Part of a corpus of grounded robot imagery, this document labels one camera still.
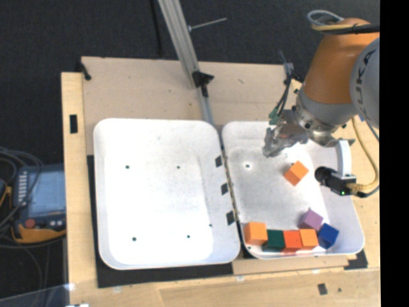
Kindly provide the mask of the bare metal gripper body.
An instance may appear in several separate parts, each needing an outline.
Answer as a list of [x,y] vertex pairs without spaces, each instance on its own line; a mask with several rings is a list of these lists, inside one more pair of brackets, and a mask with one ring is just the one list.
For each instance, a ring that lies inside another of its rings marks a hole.
[[331,147],[337,141],[333,134],[340,127],[344,127],[344,123],[325,123],[306,109],[297,106],[291,109],[280,108],[275,123],[275,138],[289,137],[289,147],[296,143],[306,144],[308,141],[313,141],[322,147]]

